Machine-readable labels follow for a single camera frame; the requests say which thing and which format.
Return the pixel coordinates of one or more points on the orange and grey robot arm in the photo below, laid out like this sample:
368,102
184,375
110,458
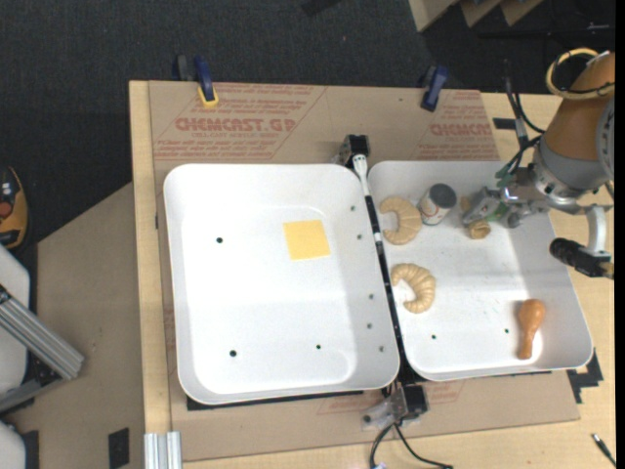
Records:
576,125

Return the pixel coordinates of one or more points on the black cylinder on white bracket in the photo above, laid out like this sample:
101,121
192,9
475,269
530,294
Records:
576,254

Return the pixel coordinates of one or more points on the small tan toy bread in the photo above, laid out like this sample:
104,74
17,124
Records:
480,230

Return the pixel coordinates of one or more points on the thin black and white rod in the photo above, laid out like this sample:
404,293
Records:
376,232

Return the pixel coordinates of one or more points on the tan toy croissant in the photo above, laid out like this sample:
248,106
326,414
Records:
422,286
407,223

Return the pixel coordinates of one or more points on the white plastic tray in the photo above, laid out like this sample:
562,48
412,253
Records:
488,281
254,306

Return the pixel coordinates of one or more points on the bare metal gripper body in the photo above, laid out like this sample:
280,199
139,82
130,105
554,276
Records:
527,194

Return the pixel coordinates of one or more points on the brown cardboard board red print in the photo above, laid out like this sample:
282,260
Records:
293,115

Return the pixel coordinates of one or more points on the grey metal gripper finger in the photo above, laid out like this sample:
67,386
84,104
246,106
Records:
512,219
478,207

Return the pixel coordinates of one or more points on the orange toy chicken drumstick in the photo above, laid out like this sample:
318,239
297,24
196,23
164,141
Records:
531,318

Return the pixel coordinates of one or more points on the white can with grey lid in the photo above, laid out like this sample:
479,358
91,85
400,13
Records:
434,205

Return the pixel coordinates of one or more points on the yellow cheese slice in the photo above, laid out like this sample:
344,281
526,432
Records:
306,240

